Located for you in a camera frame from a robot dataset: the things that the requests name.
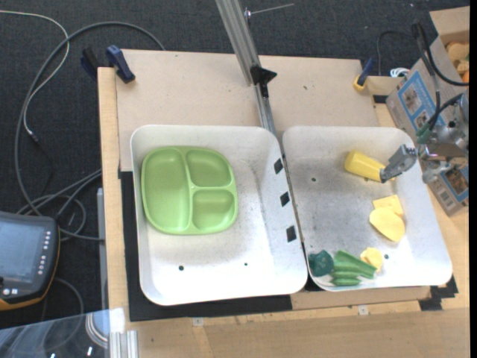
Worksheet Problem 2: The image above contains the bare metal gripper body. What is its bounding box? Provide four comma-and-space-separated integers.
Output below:
418, 116, 470, 184

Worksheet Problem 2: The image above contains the yellow cylindrical toy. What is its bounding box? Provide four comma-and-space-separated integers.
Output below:
344, 150, 387, 183

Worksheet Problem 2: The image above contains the yellow square cheese slice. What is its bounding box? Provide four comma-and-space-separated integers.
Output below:
372, 194, 405, 218

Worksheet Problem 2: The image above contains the blue and grey carton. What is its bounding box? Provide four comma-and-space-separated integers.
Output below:
385, 37, 470, 218

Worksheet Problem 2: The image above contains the yellow oval slice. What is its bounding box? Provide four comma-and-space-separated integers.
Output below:
368, 207, 406, 243

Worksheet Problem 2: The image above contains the white plastic tray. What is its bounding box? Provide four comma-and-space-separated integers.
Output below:
281, 125, 454, 293
129, 124, 310, 307

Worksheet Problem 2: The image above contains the pale yellow toy bread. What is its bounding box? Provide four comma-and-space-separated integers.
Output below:
444, 40, 470, 75

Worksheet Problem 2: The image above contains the small yellow toy piece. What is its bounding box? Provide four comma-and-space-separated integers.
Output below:
359, 246, 385, 273

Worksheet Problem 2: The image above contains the green long toy vegetable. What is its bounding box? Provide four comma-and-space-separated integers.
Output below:
333, 249, 378, 280

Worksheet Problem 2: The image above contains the brown cardboard box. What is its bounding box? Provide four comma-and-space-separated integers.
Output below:
428, 5, 470, 86

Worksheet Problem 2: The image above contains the dark green toy vegetable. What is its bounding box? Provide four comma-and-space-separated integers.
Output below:
308, 249, 335, 278

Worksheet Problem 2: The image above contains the green pea pod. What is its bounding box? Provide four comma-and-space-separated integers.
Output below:
331, 270, 363, 287

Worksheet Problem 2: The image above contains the pale brown flat board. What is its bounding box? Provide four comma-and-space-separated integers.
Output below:
115, 48, 432, 311

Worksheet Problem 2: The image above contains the green divided plate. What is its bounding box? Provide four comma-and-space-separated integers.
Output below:
140, 145, 240, 236

